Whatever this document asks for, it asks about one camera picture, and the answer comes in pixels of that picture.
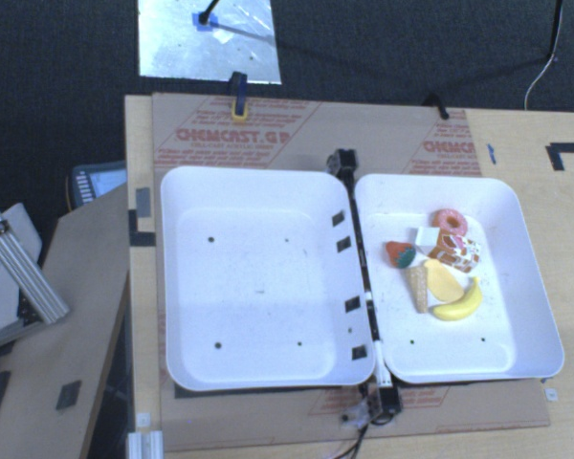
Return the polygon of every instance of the toy banana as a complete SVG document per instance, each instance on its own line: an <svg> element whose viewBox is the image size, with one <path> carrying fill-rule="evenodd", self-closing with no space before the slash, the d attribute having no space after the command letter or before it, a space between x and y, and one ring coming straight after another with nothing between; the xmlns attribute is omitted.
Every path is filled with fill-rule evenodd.
<svg viewBox="0 0 574 459"><path fill-rule="evenodd" d="M482 292L478 285L479 281L478 277L474 277L473 284L466 294L450 304L434 306L431 308L433 314L445 321L455 321L471 315L482 302Z"/></svg>

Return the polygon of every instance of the dark floor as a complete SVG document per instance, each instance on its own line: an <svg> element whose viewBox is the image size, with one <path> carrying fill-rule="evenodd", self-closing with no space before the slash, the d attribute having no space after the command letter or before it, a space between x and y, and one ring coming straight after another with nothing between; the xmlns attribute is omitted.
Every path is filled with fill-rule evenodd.
<svg viewBox="0 0 574 459"><path fill-rule="evenodd" d="M251 86L254 96L414 105L433 91L447 106L500 109L522 108L555 10L555 0L272 4L283 84ZM0 208L23 202L45 241L67 210L70 170L123 159L125 95L226 90L140 77L137 15L137 0L0 0ZM574 0L529 105L574 112ZM105 409L123 416L118 367ZM123 422L102 420L104 444L118 446Z"/></svg>

